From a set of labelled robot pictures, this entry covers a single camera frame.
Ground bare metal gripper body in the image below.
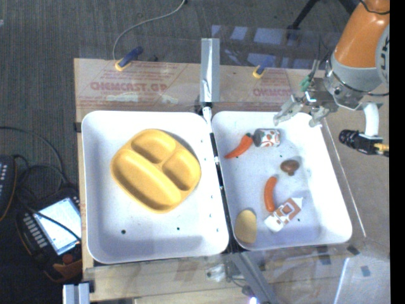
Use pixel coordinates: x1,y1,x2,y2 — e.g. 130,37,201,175
302,74,365,113

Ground white and red can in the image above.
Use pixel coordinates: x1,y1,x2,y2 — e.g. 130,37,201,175
252,128,282,148

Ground brown mushroom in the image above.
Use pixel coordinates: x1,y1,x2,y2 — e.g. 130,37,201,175
280,159,301,177

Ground orange carrot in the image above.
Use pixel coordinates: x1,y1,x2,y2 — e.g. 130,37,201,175
224,132,254,160

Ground orange sausage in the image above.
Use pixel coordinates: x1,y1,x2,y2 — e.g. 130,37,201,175
263,175,278,213

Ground white plastic tray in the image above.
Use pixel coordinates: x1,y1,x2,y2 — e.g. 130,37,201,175
211,110,353,251
81,110,230,265

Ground white and brown carton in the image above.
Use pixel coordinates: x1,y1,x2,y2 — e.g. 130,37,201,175
263,196,304,233

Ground yellow potato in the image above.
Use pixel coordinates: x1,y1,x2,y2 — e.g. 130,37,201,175
234,209,258,244

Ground brown cardboard board, red print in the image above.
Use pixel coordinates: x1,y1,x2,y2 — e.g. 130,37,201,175
73,58,368,303

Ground yellow divided plate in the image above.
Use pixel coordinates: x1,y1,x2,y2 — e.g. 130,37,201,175
109,128,203,214

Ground black cylinder on white bracket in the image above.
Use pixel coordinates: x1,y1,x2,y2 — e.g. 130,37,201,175
338,102,384,155

